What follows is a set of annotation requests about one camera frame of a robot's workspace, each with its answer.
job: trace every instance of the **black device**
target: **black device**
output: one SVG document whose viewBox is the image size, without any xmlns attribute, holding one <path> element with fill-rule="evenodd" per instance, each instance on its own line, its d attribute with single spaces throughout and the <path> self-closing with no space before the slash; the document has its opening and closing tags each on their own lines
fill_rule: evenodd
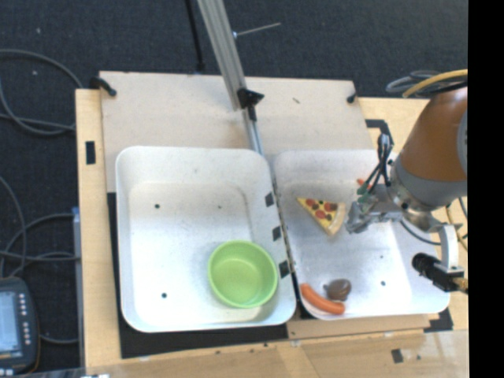
<svg viewBox="0 0 504 378">
<path fill-rule="evenodd" d="M 0 376 L 33 371 L 39 360 L 39 326 L 26 283 L 0 280 Z"/>
</svg>

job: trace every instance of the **black floor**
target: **black floor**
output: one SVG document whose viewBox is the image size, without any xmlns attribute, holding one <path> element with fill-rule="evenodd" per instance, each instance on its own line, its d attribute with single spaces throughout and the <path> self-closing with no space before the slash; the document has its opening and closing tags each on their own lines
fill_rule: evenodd
<svg viewBox="0 0 504 378">
<path fill-rule="evenodd" d="M 195 16 L 206 74 L 217 63 Z M 360 96 L 390 96 L 385 86 L 418 69 L 468 66 L 469 0 L 224 0 L 235 31 L 280 22 L 238 38 L 247 76 L 353 80 Z M 76 82 L 60 69 L 2 49 L 29 50 L 61 62 L 87 86 L 101 70 L 183 72 L 197 58 L 184 0 L 0 0 L 0 80 L 19 117 L 74 122 Z M 0 104 L 0 113 L 5 109 Z M 75 136 L 41 137 L 0 118 L 0 176 L 17 196 L 26 223 L 78 206 Z M 17 208 L 0 186 L 0 249 L 20 228 Z M 14 251 L 20 253 L 18 240 Z M 73 250 L 70 219 L 28 233 L 28 253 Z M 4 276 L 19 266 L 11 261 Z M 72 262 L 24 270 L 52 338 L 77 334 Z M 39 370 L 79 364 L 77 346 L 43 342 Z"/>
</svg>

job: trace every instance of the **wooden table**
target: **wooden table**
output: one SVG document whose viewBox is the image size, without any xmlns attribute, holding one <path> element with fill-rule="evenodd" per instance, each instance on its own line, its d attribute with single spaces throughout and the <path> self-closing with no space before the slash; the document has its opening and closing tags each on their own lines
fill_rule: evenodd
<svg viewBox="0 0 504 378">
<path fill-rule="evenodd" d="M 119 376 L 465 376 L 469 374 L 467 296 L 453 293 L 454 330 L 425 334 L 436 315 L 348 321 L 332 328 L 323 321 L 288 323 L 289 340 L 187 350 L 122 359 L 106 203 L 103 91 L 76 91 L 77 147 L 83 267 L 83 333 L 89 373 Z M 426 101 L 359 98 L 365 119 L 384 119 L 395 147 L 401 147 Z M 86 142 L 94 142 L 95 163 L 87 164 Z M 456 221 L 465 221 L 453 205 Z M 444 211 L 436 216 L 446 219 Z M 461 265 L 467 253 L 461 248 Z"/>
</svg>

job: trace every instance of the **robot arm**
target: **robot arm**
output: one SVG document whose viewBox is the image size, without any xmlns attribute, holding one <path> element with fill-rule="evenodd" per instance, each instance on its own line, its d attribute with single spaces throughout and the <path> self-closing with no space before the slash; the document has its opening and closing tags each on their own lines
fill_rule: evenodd
<svg viewBox="0 0 504 378">
<path fill-rule="evenodd" d="M 457 265 L 457 226 L 432 216 L 467 195 L 467 101 L 467 87 L 435 94 L 393 162 L 387 161 L 390 141 L 381 135 L 379 164 L 359 189 L 345 223 L 348 232 L 359 233 L 372 223 L 406 219 L 424 232 L 438 233 L 442 259 L 418 254 L 413 267 L 445 291 L 468 292 Z M 380 175 L 384 183 L 377 183 Z"/>
</svg>

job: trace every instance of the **white tray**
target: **white tray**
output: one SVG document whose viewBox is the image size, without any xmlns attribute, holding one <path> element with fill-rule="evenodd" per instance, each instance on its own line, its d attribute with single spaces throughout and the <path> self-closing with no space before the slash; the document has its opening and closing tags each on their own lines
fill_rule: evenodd
<svg viewBox="0 0 504 378">
<path fill-rule="evenodd" d="M 290 275 L 272 300 L 235 309 L 215 298 L 206 277 L 213 250 L 229 239 L 287 260 L 266 160 L 251 150 L 135 146 L 117 157 L 121 307 L 142 332 L 282 324 L 295 311 Z"/>
<path fill-rule="evenodd" d="M 296 150 L 276 158 L 278 201 L 298 284 L 308 283 L 324 295 L 323 286 L 334 279 L 352 283 L 341 316 L 303 300 L 316 318 L 438 313 L 448 306 L 449 294 L 411 266 L 418 252 L 435 256 L 433 246 L 415 239 L 400 224 L 390 223 L 372 224 L 361 234 L 350 234 L 342 226 L 329 237 L 296 201 L 298 196 L 327 199 L 345 202 L 349 209 L 357 198 L 357 178 L 367 178 L 377 161 L 374 150 Z"/>
</svg>

